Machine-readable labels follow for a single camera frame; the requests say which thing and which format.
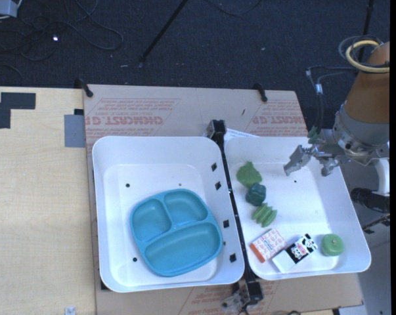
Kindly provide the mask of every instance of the blue divided dish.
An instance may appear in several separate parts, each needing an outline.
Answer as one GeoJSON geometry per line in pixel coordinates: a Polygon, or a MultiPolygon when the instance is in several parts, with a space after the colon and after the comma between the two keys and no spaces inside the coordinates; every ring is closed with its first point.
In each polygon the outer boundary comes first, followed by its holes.
{"type": "Polygon", "coordinates": [[[178,276],[210,262],[222,247],[211,211],[193,191],[175,189],[146,198],[130,215],[133,239],[149,268],[178,276]]]}

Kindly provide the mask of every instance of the green round object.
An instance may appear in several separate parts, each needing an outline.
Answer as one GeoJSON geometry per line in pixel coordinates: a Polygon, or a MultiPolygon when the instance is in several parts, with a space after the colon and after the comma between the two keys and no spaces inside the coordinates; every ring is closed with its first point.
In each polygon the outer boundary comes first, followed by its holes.
{"type": "Polygon", "coordinates": [[[320,248],[324,255],[340,255],[343,251],[343,242],[337,234],[325,234],[320,248]]]}

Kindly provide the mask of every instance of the small box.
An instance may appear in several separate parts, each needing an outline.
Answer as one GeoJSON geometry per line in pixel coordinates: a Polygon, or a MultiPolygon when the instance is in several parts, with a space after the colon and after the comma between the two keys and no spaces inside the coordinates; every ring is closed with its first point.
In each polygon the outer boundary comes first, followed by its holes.
{"type": "Polygon", "coordinates": [[[272,261],[282,273],[285,273],[316,249],[317,244],[309,234],[305,234],[273,257],[272,261]]]}
{"type": "Polygon", "coordinates": [[[261,263],[272,258],[286,246],[286,241],[274,228],[264,233],[249,245],[261,263]]]}

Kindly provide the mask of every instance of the yellow cable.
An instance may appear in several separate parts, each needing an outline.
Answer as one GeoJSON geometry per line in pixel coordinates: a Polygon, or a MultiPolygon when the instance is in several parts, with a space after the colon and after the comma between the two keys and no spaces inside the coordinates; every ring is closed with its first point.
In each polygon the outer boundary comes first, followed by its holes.
{"type": "Polygon", "coordinates": [[[377,74],[382,74],[390,71],[390,67],[385,67],[385,68],[375,68],[373,66],[364,66],[358,62],[356,62],[352,57],[351,57],[351,51],[357,47],[360,46],[365,46],[365,45],[374,45],[375,47],[378,47],[380,44],[376,41],[371,41],[371,40],[364,40],[364,41],[359,41],[354,43],[352,46],[348,47],[348,49],[345,52],[345,57],[347,61],[352,65],[353,67],[357,68],[358,70],[364,71],[364,72],[373,72],[377,74]]]}

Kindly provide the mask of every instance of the black floor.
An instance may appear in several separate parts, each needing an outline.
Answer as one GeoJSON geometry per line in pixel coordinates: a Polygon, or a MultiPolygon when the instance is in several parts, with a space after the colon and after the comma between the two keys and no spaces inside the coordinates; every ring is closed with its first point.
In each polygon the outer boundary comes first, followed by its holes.
{"type": "MultiPolygon", "coordinates": [[[[0,86],[71,88],[77,77],[229,89],[260,83],[295,91],[310,128],[317,98],[306,69],[349,66],[338,51],[349,37],[390,40],[390,0],[188,0],[146,52],[181,2],[23,0],[17,18],[0,20],[0,86]]],[[[331,72],[315,69],[313,79],[331,72]]],[[[354,78],[322,80],[324,128],[333,126],[354,78]]]]}

